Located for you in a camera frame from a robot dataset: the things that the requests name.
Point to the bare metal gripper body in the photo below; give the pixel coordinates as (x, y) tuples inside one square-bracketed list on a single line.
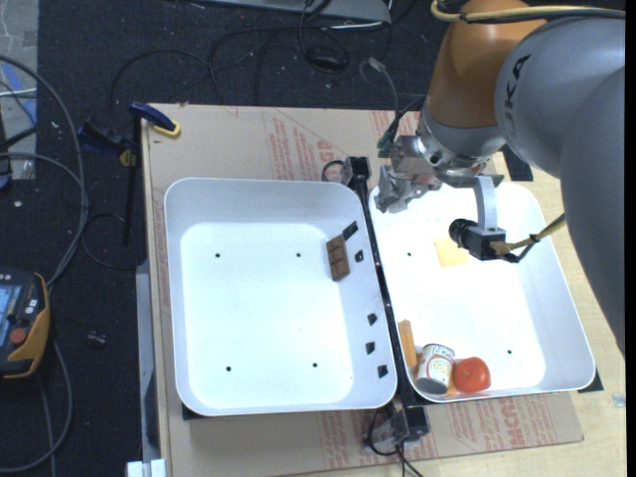
[(422, 159)]

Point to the brown cardboard board red print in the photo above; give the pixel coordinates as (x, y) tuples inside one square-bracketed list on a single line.
[(258, 137)]

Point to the red tomato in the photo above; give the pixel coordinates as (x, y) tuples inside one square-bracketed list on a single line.
[(471, 374)]

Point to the brown chocolate bar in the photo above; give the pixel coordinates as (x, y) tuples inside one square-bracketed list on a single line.
[(338, 257)]

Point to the thin black rod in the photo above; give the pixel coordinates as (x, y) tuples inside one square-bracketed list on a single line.
[(382, 276)]

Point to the white plastic tray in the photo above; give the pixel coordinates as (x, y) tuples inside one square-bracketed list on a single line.
[(263, 306), (497, 311)]

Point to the orange stick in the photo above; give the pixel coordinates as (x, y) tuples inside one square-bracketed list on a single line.
[(407, 341)]

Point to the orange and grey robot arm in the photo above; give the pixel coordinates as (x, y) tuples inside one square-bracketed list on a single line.
[(556, 117)]

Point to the yellow cheese slice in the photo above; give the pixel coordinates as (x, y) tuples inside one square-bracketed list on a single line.
[(449, 256)]

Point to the white can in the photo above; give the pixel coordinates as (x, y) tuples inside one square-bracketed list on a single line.
[(436, 368)]

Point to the black cylinder on white bracket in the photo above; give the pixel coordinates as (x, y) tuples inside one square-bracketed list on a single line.
[(479, 241)]

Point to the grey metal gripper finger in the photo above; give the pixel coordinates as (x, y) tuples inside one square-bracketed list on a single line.
[(386, 192), (410, 194)]

